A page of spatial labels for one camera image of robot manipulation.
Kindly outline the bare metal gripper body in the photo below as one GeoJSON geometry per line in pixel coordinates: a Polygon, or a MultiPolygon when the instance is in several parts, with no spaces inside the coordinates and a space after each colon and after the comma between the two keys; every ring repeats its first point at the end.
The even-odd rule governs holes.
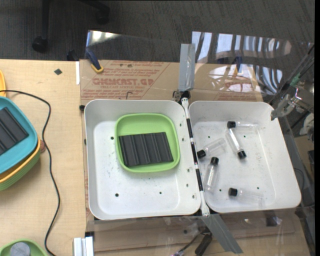
{"type": "Polygon", "coordinates": [[[293,99],[299,99],[299,105],[310,113],[314,112],[314,94],[303,87],[296,87],[293,99]]]}

